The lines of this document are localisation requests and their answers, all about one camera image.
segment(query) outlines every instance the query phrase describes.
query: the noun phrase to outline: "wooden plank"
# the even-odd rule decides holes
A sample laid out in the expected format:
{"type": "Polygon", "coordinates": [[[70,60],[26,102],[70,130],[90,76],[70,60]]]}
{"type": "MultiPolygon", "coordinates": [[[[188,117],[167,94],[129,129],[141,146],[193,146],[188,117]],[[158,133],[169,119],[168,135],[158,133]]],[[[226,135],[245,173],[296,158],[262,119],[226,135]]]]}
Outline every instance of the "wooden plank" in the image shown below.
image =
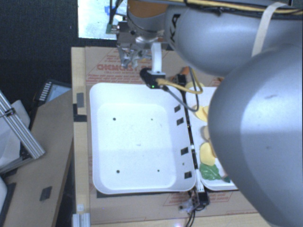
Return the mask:
{"type": "MultiPolygon", "coordinates": [[[[82,94],[84,104],[78,107],[78,114],[86,113],[85,49],[72,48],[72,93],[73,104],[77,95],[82,94]]],[[[87,123],[74,122],[74,157],[77,213],[89,212],[89,161],[87,144],[87,123]]]]}
{"type": "Polygon", "coordinates": [[[32,134],[46,154],[5,179],[17,183],[5,227],[55,226],[71,159],[71,91],[41,106],[32,134]],[[50,198],[40,201],[42,190],[52,187],[50,198]]]}
{"type": "MultiPolygon", "coordinates": [[[[128,222],[92,225],[91,227],[167,227],[185,226],[188,219],[167,219],[145,222],[128,222]]],[[[259,214],[241,214],[195,218],[193,227],[269,227],[268,223],[259,214]]]]}

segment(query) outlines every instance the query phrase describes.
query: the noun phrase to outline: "white strap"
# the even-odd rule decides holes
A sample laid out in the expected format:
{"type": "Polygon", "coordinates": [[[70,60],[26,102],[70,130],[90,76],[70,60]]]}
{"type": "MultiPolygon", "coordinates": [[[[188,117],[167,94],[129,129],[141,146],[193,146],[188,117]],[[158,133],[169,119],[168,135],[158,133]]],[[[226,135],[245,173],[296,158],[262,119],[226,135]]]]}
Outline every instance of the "white strap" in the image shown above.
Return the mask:
{"type": "Polygon", "coordinates": [[[267,30],[269,27],[269,23],[270,23],[271,17],[273,16],[275,10],[277,8],[285,6],[285,5],[286,5],[285,3],[275,2],[271,5],[269,5],[263,12],[263,15],[262,15],[262,18],[261,18],[261,21],[259,24],[258,32],[256,35],[254,47],[252,49],[252,54],[251,54],[252,57],[255,56],[256,54],[259,54],[262,51],[265,36],[266,36],[267,30]]]}

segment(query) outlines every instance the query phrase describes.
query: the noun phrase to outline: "dark floor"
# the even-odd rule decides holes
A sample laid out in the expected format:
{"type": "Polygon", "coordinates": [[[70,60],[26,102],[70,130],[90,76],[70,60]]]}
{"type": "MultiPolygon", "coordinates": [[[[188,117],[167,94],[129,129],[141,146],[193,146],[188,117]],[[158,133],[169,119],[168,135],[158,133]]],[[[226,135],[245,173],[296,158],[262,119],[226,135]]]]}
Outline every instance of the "dark floor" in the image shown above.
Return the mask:
{"type": "MultiPolygon", "coordinates": [[[[294,5],[302,8],[303,0],[294,5]]],[[[79,39],[77,9],[77,0],[0,0],[0,90],[11,103],[21,99],[30,111],[47,79],[71,83],[71,47],[115,46],[113,41],[79,39]]],[[[70,216],[59,218],[64,222],[70,216]]]]}

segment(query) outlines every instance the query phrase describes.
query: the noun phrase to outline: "yellow cable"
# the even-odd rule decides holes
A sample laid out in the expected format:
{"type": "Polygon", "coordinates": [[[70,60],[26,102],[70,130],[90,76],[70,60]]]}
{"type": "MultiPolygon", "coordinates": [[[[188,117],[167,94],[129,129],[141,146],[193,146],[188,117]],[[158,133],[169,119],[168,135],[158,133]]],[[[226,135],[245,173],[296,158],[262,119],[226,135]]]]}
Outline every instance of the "yellow cable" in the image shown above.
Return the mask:
{"type": "Polygon", "coordinates": [[[193,69],[192,69],[192,72],[193,72],[193,76],[194,76],[194,80],[195,80],[194,83],[196,83],[198,85],[200,91],[194,91],[194,90],[187,89],[186,87],[180,86],[176,83],[170,82],[170,81],[168,81],[166,79],[163,79],[163,78],[157,78],[156,82],[158,83],[159,86],[163,86],[163,85],[172,86],[172,87],[175,87],[175,88],[177,88],[179,90],[182,90],[182,91],[185,91],[185,92],[189,92],[189,93],[193,93],[193,94],[202,94],[203,89],[200,85],[200,82],[198,81],[196,73],[193,69]]]}
{"type": "MultiPolygon", "coordinates": [[[[184,3],[184,0],[160,0],[160,1],[184,3]]],[[[226,7],[226,8],[237,9],[242,11],[263,12],[265,10],[262,8],[255,8],[249,5],[239,5],[229,2],[219,2],[213,0],[187,0],[187,3],[205,6],[205,7],[226,7]]],[[[275,13],[279,13],[279,14],[293,13],[294,15],[301,15],[303,14],[303,11],[301,11],[300,9],[277,9],[275,13]]]]}

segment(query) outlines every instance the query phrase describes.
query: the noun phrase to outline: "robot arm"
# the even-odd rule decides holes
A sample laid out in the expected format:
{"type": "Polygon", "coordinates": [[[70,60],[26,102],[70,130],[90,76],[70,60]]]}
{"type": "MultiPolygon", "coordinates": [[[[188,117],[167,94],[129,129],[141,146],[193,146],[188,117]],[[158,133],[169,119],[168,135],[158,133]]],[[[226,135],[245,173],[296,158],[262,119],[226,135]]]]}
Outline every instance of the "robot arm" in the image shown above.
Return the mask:
{"type": "Polygon", "coordinates": [[[278,9],[262,52],[252,56],[263,10],[273,1],[192,1],[166,0],[168,7],[155,8],[130,0],[117,36],[122,63],[135,66],[161,41],[191,67],[225,77],[208,115],[220,162],[269,224],[303,226],[302,10],[278,9]]]}

